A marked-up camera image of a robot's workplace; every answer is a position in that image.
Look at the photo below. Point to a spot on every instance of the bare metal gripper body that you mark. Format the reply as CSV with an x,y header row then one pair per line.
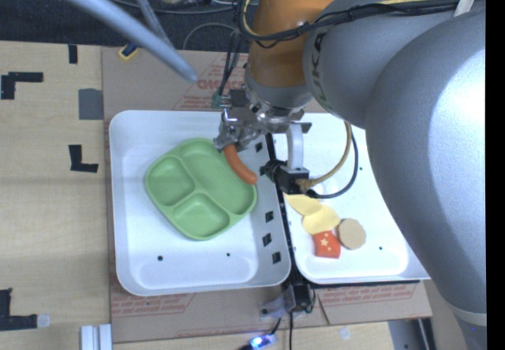
x,y
252,120

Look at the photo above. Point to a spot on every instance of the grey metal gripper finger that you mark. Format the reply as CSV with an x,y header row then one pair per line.
x,y
248,140
223,140

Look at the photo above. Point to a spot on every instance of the orange toy sausage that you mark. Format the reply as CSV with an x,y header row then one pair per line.
x,y
240,168

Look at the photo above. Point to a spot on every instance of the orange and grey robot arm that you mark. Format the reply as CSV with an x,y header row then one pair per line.
x,y
394,104

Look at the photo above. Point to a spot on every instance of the green divided plate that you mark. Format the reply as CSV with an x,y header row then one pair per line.
x,y
199,188

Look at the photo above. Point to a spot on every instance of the thin black rod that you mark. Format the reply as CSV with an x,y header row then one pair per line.
x,y
285,218

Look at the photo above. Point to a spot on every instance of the brown cardboard board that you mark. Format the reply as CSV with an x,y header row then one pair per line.
x,y
150,76

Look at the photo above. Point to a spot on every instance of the yellow banana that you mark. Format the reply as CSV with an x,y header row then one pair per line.
x,y
313,214

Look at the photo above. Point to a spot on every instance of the white plastic tray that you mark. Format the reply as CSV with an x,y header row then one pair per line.
x,y
185,261
355,261

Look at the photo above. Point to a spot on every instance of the red carton with yellow stars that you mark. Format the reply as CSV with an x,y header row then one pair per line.
x,y
326,245

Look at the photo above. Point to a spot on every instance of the tan round biscuit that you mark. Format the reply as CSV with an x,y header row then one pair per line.
x,y
352,233

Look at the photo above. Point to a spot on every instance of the black cylinder on white bracket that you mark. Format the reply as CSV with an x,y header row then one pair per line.
x,y
290,173

